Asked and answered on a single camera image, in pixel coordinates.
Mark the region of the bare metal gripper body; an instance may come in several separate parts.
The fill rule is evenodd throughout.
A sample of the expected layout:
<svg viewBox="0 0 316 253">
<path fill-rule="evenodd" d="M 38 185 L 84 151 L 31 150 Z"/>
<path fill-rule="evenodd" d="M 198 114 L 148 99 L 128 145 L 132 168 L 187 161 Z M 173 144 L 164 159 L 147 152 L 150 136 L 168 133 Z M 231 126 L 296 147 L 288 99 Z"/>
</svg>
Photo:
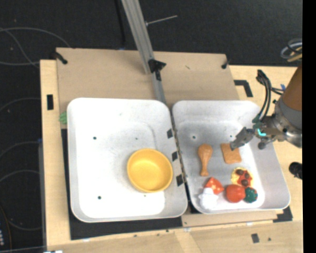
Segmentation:
<svg viewBox="0 0 316 253">
<path fill-rule="evenodd" d="M 260 150 L 274 141 L 287 141 L 297 148 L 302 148 L 302 130 L 293 126 L 286 118 L 272 115 L 260 119 L 257 115 L 252 123 L 254 134 L 260 139 Z"/>
</svg>

